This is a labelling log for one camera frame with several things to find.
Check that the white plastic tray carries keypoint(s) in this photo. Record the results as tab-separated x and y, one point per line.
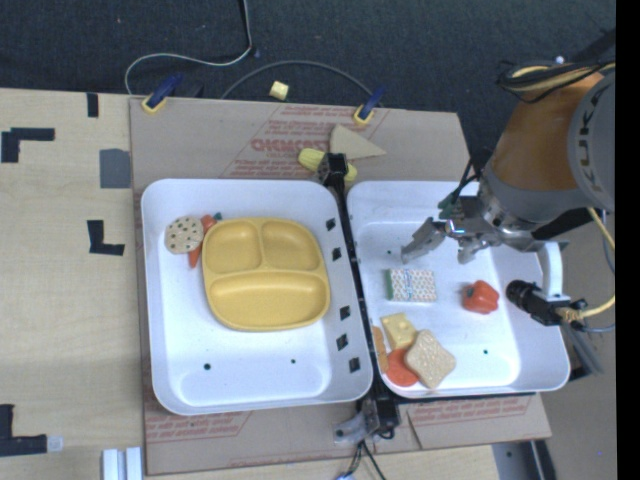
480	338
250	368

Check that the brown cardboard board red print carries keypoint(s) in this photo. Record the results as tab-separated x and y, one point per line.
190	138

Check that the small yellow cube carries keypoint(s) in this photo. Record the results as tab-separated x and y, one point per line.
279	90

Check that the orange carrot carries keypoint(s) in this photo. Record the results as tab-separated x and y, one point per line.
196	255

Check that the orange crinkled strip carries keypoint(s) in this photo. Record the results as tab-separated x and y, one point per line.
380	345

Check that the orange round tomato slice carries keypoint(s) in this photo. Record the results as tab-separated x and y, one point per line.
399	370

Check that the yellow cheese wedge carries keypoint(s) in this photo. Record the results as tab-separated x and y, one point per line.
397	330

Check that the orange bell pepper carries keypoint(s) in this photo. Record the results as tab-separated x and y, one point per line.
480	298

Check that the yellow divided plate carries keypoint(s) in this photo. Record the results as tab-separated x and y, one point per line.
265	273

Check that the black cylinder on white bracket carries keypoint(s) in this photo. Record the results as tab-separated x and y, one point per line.
532	299

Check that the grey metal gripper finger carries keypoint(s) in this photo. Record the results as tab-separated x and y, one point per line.
472	249
425	238

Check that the green and white patterned packet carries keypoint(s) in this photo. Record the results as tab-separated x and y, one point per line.
412	285

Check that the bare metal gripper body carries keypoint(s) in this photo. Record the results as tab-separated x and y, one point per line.
480	225

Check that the tan bread slice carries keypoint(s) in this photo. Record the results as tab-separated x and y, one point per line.
430	358

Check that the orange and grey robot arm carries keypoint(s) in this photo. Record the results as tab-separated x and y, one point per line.
537	153

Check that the tan chocolate chip biscuit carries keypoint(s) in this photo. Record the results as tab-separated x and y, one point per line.
182	235

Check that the yellow corn cob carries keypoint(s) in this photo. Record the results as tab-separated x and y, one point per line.
311	159

